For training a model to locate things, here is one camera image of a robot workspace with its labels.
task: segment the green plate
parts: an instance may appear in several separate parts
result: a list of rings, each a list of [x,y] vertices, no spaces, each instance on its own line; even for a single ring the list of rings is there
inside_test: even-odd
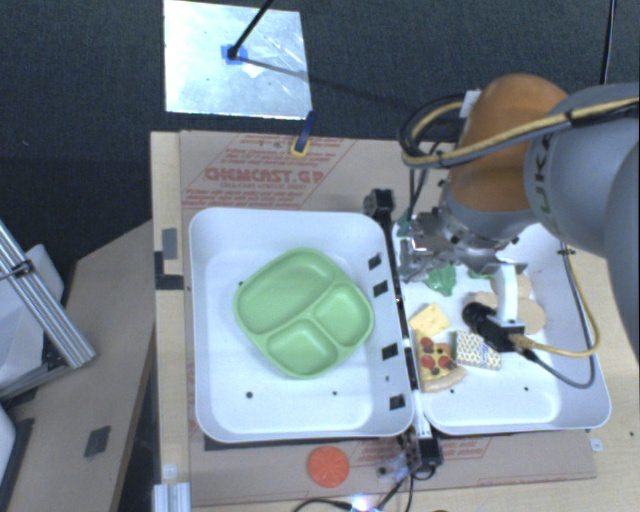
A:
[[[373,310],[360,289],[315,249],[293,249],[238,288],[236,321],[284,373],[317,377],[340,364],[373,329]]]

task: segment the orange circle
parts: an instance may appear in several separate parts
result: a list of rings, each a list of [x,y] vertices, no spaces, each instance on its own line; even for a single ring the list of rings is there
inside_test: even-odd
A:
[[[311,452],[307,472],[322,487],[338,487],[349,476],[349,459],[334,446],[321,446]]]

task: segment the cardboard sheet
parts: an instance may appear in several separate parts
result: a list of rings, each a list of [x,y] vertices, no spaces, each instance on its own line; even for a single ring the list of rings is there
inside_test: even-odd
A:
[[[395,457],[395,439],[341,442],[219,445],[205,439],[194,415],[193,335],[188,226],[211,206],[359,211],[372,188],[391,188],[396,211],[408,203],[408,171],[394,141],[312,138],[304,159],[289,155],[293,137],[264,134],[183,132],[182,249],[185,277],[190,473],[194,506],[299,500],[384,492],[392,482],[378,468]],[[438,197],[442,173],[430,175],[419,209]],[[311,452],[336,446],[349,461],[346,480],[334,488],[307,474]],[[441,489],[594,478],[595,464],[583,431],[449,438],[444,464],[417,489]]]

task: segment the yellow cable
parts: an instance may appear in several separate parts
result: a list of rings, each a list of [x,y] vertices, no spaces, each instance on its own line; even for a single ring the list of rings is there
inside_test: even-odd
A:
[[[515,128],[512,128],[511,130],[501,132],[497,135],[494,135],[493,137],[482,140],[470,146],[465,146],[464,148],[456,149],[444,155],[429,155],[429,156],[413,157],[408,155],[407,153],[403,153],[402,159],[409,167],[420,167],[420,166],[425,167],[431,164],[437,164],[442,160],[468,156],[475,152],[487,149],[491,146],[495,146],[497,144],[507,142],[521,135],[526,135],[527,133],[531,133],[536,130],[563,124],[570,120],[583,119],[589,116],[610,113],[612,111],[638,103],[639,100],[640,100],[640,97],[634,96],[632,98],[625,98],[623,100],[608,101],[605,103],[590,105],[588,107],[580,107],[570,111],[570,113],[563,112],[560,114],[555,114],[549,117],[538,119],[537,121],[532,121],[530,123],[517,126]],[[448,112],[449,110],[453,110],[454,108],[459,108],[459,104],[460,102],[453,102],[453,103],[444,105],[443,107],[440,107],[439,109],[435,110],[433,113],[425,117],[425,119],[423,119],[417,125],[417,127],[425,126],[428,122],[431,122],[435,117],[437,117],[432,114],[435,114],[438,111],[440,111],[441,113],[444,113],[444,112]],[[412,131],[412,135],[414,137],[417,133],[418,133],[417,129],[414,129]]]
[[[567,256],[567,260],[569,261],[569,267],[571,268],[571,273],[573,274],[573,280],[576,284],[578,295],[582,299],[582,307],[584,309],[587,319],[589,320],[589,327],[591,328],[591,332],[592,332],[591,338],[593,339],[593,346],[588,350],[583,350],[580,352],[572,352],[570,350],[564,350],[562,348],[550,347],[548,345],[542,345],[540,343],[536,343],[535,341],[533,341],[531,338],[528,338],[524,334],[512,334],[509,336],[509,339],[513,342],[513,344],[516,347],[529,349],[529,350],[532,350],[532,349],[544,350],[546,352],[551,352],[552,354],[558,354],[560,356],[567,356],[567,357],[588,357],[593,353],[595,353],[596,350],[598,350],[600,346],[600,331],[598,330],[598,326],[593,318],[593,313],[591,312],[591,309],[589,308],[587,302],[584,300],[584,293],[582,291],[582,287],[580,286],[580,281],[578,280],[578,276],[576,275],[575,270],[573,268],[573,262],[571,261],[571,257]]]

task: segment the silver sheet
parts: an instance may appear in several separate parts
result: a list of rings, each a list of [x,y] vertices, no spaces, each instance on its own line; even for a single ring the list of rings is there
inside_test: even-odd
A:
[[[228,63],[258,9],[165,0],[165,87],[169,112],[304,119],[310,110],[300,14],[269,10]]]

